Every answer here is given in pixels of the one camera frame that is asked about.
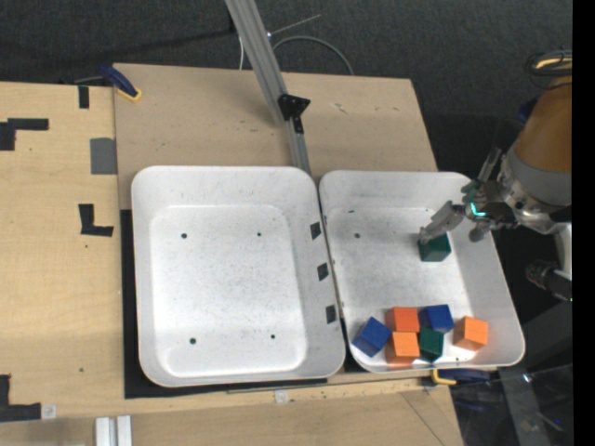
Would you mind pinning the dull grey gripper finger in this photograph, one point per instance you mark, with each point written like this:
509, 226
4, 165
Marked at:
478, 234
440, 221

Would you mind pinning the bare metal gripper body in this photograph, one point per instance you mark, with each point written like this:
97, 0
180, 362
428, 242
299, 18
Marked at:
504, 209

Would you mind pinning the green cube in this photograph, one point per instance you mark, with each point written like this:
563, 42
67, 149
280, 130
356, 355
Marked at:
431, 340
436, 250

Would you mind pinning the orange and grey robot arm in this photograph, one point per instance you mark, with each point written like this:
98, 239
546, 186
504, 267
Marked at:
548, 133

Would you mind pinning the white plastic tray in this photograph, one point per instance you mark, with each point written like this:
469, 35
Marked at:
232, 286
386, 277

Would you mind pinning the blue cube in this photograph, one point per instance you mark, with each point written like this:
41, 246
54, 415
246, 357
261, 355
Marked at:
372, 336
439, 317

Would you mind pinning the orange cube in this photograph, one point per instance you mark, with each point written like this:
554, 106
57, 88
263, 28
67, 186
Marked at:
471, 332
403, 318
403, 346

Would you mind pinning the pale wood board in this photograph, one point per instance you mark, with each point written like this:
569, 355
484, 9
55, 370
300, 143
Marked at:
209, 119

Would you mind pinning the black cylinder on white bracket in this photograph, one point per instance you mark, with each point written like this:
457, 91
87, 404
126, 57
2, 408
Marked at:
551, 279

